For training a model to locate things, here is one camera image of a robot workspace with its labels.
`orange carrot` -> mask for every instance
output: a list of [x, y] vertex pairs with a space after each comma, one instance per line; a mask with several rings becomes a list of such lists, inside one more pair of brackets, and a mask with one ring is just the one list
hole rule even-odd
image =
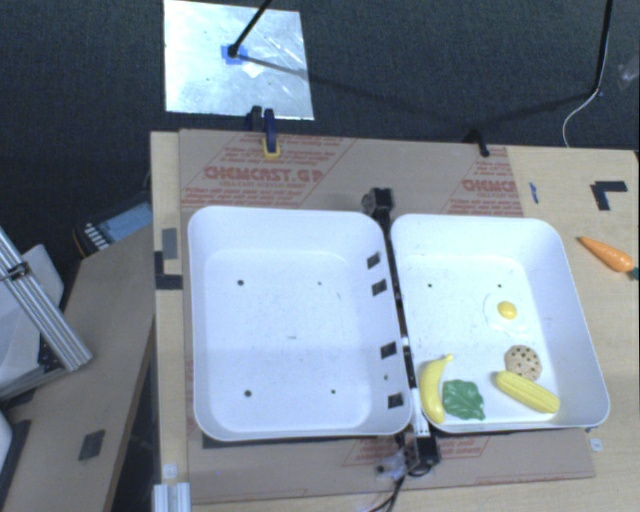
[[628, 254], [586, 236], [581, 236], [578, 240], [616, 272], [630, 272], [633, 270], [633, 260]]

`black carpet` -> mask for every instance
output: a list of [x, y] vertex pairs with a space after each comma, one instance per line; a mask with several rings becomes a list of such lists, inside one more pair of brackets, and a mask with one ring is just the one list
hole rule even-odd
[[[281, 131], [460, 141], [476, 128], [561, 146], [594, 84], [605, 0], [273, 7], [301, 12], [316, 117]], [[639, 34], [640, 3], [616, 1], [602, 96], [571, 121], [572, 145], [638, 149], [638, 80], [622, 90], [618, 66]], [[164, 111], [163, 45], [160, 0], [0, 2], [0, 226], [20, 250], [44, 243], [64, 277], [73, 226], [142, 188], [151, 131], [242, 127]]]

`tray with toy food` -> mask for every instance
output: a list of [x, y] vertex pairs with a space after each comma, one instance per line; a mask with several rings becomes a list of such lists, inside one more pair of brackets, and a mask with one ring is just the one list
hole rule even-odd
[[403, 215], [385, 239], [362, 213], [212, 206], [188, 248], [194, 411], [215, 439], [393, 434], [416, 407], [451, 433], [608, 414], [542, 221]]

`yellow corn cob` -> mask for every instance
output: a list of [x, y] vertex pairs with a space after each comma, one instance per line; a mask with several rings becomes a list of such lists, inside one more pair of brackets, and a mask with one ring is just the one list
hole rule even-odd
[[560, 408], [560, 399], [551, 391], [514, 372], [508, 370], [498, 372], [496, 385], [511, 398], [538, 412], [553, 413]]

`toy banana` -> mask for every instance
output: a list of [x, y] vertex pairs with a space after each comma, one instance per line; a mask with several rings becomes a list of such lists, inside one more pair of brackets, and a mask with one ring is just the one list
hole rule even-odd
[[444, 421], [444, 407], [440, 399], [440, 378], [444, 367], [448, 362], [453, 361], [453, 356], [448, 354], [442, 359], [437, 359], [427, 363], [427, 366], [420, 375], [420, 400], [422, 408], [427, 416], [434, 423]]

